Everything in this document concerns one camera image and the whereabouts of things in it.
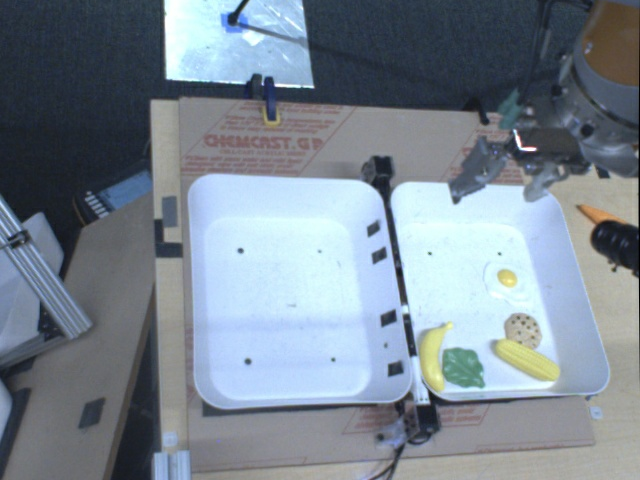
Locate black cylinder on white bracket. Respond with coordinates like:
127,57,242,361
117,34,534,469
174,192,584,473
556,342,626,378
591,219,640,275

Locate white plastic tray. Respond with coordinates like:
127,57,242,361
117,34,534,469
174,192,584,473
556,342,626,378
389,181,612,403
186,173,415,411

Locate yellow corn cob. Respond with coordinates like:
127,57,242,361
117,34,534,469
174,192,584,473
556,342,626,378
493,337,562,383

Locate green leaf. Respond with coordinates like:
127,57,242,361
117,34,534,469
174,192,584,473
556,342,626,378
441,347,487,390

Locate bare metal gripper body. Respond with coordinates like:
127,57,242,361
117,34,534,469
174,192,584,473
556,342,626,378
512,81,640,179

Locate brown cardboard board red print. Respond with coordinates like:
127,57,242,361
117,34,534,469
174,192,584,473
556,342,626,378
177,96,597,474

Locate white and yellow fried egg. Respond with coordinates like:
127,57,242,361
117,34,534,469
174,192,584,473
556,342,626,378
482,261,534,304

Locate yellow banana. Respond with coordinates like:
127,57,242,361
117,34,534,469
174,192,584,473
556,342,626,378
418,320,455,393

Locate tan chocolate chip biscuit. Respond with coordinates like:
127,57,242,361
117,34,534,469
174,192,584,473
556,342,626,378
503,312,544,351

